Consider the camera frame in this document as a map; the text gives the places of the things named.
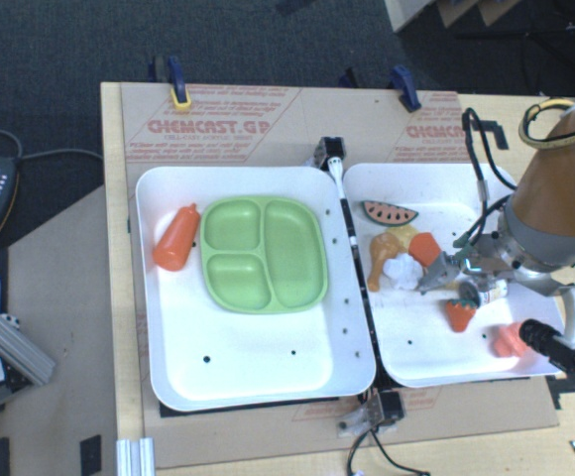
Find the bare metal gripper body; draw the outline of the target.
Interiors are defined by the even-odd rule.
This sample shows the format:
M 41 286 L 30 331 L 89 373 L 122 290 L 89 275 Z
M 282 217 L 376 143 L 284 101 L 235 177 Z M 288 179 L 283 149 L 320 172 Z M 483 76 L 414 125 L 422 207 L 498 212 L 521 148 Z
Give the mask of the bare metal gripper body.
M 560 292 L 551 276 L 557 268 L 527 252 L 510 233 L 483 234 L 464 260 L 462 271 L 488 281 L 506 280 L 535 292 Z

